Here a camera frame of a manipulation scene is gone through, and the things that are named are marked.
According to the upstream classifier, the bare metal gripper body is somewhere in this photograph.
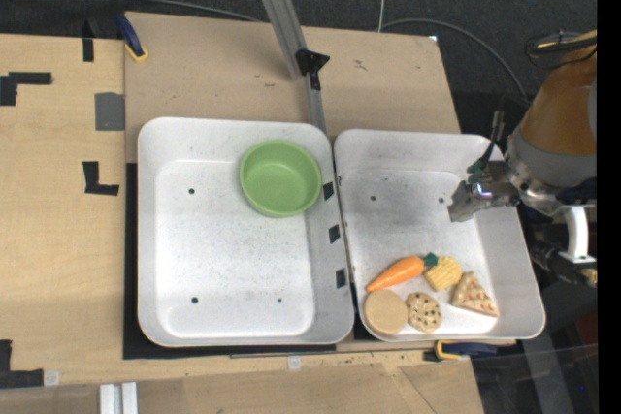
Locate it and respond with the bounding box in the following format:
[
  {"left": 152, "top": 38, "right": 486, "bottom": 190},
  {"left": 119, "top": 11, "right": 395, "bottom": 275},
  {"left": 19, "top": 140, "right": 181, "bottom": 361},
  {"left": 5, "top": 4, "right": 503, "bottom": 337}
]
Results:
[{"left": 474, "top": 159, "right": 567, "bottom": 217}]

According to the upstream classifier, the black cylinder on white bracket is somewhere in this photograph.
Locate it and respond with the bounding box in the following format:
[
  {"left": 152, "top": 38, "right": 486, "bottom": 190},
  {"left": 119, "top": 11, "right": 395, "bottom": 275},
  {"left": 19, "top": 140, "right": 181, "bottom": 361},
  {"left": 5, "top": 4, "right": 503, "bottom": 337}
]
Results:
[{"left": 529, "top": 204, "right": 599, "bottom": 290}]

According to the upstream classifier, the yellow corn piece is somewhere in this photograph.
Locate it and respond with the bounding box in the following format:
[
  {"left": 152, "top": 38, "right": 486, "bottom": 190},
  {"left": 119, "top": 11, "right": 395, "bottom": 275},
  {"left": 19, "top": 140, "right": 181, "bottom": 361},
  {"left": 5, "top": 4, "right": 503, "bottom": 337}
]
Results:
[{"left": 423, "top": 255, "right": 464, "bottom": 293}]

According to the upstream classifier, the round tan biscuit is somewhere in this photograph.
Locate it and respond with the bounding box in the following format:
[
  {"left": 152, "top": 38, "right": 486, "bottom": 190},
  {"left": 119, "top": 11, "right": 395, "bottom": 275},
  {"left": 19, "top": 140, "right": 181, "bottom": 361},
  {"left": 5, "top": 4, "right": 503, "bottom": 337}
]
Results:
[{"left": 363, "top": 288, "right": 409, "bottom": 336}]

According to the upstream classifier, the brown cardboard board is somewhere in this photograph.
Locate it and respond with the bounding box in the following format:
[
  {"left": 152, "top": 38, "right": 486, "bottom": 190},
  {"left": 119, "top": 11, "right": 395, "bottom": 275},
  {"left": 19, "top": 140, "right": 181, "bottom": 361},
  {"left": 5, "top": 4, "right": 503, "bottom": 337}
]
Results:
[{"left": 123, "top": 11, "right": 517, "bottom": 354}]

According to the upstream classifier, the chocolate chip biscuit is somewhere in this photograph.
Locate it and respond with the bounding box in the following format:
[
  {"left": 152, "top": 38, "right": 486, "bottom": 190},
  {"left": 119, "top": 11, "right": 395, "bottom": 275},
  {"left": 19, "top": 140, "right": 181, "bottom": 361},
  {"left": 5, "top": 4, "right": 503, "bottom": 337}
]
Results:
[{"left": 404, "top": 291, "right": 443, "bottom": 334}]

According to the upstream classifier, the green bowl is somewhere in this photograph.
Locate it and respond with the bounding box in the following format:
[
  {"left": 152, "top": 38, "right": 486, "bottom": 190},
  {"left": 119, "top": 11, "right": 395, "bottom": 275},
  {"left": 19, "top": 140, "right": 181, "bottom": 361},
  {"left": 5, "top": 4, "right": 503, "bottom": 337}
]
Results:
[{"left": 238, "top": 139, "right": 324, "bottom": 219}]

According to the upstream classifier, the pizza slice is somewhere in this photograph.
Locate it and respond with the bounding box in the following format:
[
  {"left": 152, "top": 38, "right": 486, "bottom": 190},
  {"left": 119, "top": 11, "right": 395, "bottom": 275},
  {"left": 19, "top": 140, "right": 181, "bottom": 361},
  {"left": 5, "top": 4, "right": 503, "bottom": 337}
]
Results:
[{"left": 450, "top": 271, "right": 501, "bottom": 319}]

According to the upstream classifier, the orange carrot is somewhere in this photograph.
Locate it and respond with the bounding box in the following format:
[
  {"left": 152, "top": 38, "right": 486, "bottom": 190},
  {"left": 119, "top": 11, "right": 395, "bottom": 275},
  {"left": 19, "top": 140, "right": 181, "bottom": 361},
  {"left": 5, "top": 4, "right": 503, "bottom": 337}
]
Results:
[{"left": 365, "top": 252, "right": 440, "bottom": 294}]

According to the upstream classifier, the white plastic tray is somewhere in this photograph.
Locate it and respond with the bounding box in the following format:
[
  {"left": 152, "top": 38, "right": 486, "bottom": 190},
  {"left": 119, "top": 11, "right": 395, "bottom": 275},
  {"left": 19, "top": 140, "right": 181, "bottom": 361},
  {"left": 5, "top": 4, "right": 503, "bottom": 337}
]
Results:
[
  {"left": 333, "top": 128, "right": 547, "bottom": 344},
  {"left": 137, "top": 115, "right": 356, "bottom": 348}
]

